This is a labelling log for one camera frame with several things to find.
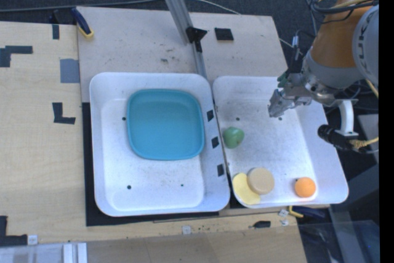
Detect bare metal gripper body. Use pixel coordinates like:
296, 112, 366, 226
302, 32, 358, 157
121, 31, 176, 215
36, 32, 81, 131
276, 71, 337, 108

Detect white plastic tray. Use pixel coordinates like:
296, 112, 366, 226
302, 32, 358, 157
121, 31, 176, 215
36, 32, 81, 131
89, 71, 231, 217
212, 75, 350, 209

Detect green apple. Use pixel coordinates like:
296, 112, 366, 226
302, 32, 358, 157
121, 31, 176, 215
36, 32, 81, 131
222, 126, 246, 150

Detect tan round biscuit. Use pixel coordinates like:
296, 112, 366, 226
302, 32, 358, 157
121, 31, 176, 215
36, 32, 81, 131
246, 166, 276, 196

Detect orange ball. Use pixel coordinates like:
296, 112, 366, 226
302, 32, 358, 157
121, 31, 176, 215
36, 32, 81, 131
294, 176, 317, 198

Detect yellow round slice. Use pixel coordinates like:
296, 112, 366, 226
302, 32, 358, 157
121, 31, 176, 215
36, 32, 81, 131
231, 172, 262, 206

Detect blue plate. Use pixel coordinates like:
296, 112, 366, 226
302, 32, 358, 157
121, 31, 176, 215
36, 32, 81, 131
126, 88, 206, 161

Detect pale wood board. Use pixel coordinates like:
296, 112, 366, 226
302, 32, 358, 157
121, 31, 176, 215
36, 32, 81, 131
76, 6, 331, 217

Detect black cylinder on white bracket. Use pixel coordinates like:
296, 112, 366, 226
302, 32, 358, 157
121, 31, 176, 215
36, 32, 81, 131
317, 99, 368, 153

